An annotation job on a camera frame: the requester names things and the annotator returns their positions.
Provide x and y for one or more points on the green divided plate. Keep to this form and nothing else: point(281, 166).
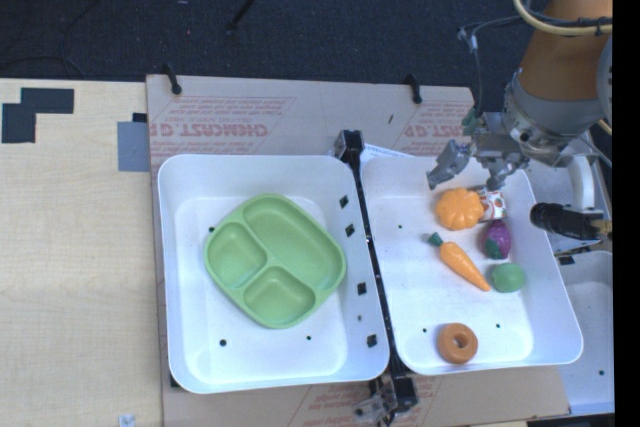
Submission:
point(275, 260)

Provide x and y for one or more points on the orange carrot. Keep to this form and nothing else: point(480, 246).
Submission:
point(462, 262)

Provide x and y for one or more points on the brown cardboard board red print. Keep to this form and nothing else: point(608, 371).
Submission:
point(300, 120)

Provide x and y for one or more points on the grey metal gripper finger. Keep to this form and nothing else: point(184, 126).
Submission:
point(501, 175)
point(447, 165)

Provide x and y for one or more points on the green lime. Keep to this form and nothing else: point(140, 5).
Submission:
point(508, 278)

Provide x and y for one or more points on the small white printed can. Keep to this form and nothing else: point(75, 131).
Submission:
point(494, 206)

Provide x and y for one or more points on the black cylinder on white bracket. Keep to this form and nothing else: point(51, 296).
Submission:
point(560, 219)

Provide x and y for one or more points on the purple toy vegetable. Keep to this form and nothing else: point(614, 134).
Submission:
point(497, 240)

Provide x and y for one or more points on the thin black rod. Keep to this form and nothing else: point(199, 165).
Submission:
point(372, 245)

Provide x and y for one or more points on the white paper sheet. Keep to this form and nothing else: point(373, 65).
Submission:
point(387, 152)

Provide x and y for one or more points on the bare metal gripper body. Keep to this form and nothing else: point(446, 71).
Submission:
point(500, 145)

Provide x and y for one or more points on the orange doughnut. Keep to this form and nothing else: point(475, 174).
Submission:
point(445, 350)

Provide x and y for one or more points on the orange pumpkin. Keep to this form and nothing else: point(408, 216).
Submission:
point(457, 210)

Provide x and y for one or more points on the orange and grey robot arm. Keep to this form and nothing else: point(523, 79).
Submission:
point(565, 60)

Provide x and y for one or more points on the white plastic tray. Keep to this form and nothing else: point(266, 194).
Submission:
point(425, 305)
point(190, 265)
point(590, 325)

